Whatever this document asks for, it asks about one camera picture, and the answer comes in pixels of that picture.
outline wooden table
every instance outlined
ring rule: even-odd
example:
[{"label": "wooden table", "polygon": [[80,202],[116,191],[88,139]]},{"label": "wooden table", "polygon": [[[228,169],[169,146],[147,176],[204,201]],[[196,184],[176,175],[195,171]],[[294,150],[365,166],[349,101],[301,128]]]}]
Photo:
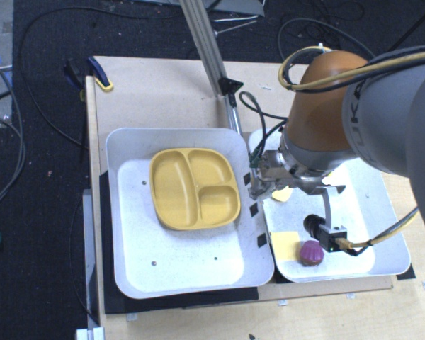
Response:
[{"label": "wooden table", "polygon": [[[201,61],[96,57],[114,84],[102,91],[86,78],[91,197],[100,325],[106,340],[127,339],[425,339],[425,226],[404,231],[416,278],[396,276],[277,284],[259,288],[259,300],[141,312],[137,321],[106,314],[103,299],[99,176],[107,170],[105,142],[121,127],[227,127],[223,100],[214,97]],[[294,95],[277,80],[279,64],[225,62],[228,77],[244,82],[263,111],[288,115]],[[299,79],[305,66],[291,70]],[[260,128],[258,115],[238,103],[244,133]],[[276,121],[268,119],[270,127]],[[415,205],[406,178],[382,175],[398,218]]]}]

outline black bracket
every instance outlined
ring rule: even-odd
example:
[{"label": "black bracket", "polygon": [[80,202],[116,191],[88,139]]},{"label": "black bracket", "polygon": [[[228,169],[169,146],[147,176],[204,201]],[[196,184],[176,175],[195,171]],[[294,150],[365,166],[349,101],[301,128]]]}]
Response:
[{"label": "black bracket", "polygon": [[230,78],[219,78],[219,87],[222,95],[228,96],[228,101],[231,107],[236,107],[236,97],[234,94],[241,89],[244,83],[235,81]]}]

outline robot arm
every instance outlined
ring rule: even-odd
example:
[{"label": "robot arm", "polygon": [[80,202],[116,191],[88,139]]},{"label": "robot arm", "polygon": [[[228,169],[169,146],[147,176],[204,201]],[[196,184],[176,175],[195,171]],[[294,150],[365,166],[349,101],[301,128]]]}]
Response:
[{"label": "robot arm", "polygon": [[327,206],[332,192],[323,178],[344,161],[360,157],[376,169],[408,177],[425,221],[425,47],[369,62],[323,47],[302,51],[312,50],[322,54],[300,84],[285,78],[299,52],[280,68],[280,83],[296,95],[279,148],[261,155],[251,195],[289,186],[322,194]]}]

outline blue clamp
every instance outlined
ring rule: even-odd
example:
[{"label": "blue clamp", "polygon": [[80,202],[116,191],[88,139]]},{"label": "blue clamp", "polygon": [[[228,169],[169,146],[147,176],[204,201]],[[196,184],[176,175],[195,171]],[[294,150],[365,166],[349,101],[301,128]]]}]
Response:
[{"label": "blue clamp", "polygon": [[107,78],[107,74],[104,72],[98,61],[94,59],[94,57],[89,57],[86,62],[93,70],[96,83],[101,87],[101,89],[105,92],[111,91],[113,89],[113,83]]}]

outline black carpet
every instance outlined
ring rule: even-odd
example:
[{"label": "black carpet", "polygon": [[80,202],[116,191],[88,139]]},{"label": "black carpet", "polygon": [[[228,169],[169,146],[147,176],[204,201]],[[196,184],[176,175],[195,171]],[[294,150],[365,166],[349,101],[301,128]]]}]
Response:
[{"label": "black carpet", "polygon": [[[425,0],[268,0],[265,11],[266,17],[257,23],[219,35],[223,60],[281,62],[279,29],[296,18],[331,24],[375,55],[425,45]],[[230,17],[215,12],[210,16]],[[222,30],[237,24],[213,27]],[[319,42],[369,58],[354,42],[309,21],[287,23],[280,34],[283,56]],[[76,329],[86,327],[70,274],[72,266],[75,286],[84,298],[81,210],[72,231],[72,263],[69,233],[76,204],[89,187],[88,155],[47,124],[24,76],[46,118],[81,142],[85,107],[79,92],[67,83],[63,66],[72,58],[87,73],[85,59],[91,55],[198,59],[178,7],[111,0],[14,0],[13,87],[27,159],[18,182],[0,203],[0,339],[72,339]],[[0,130],[0,188],[12,175],[17,145],[10,130]]]}]

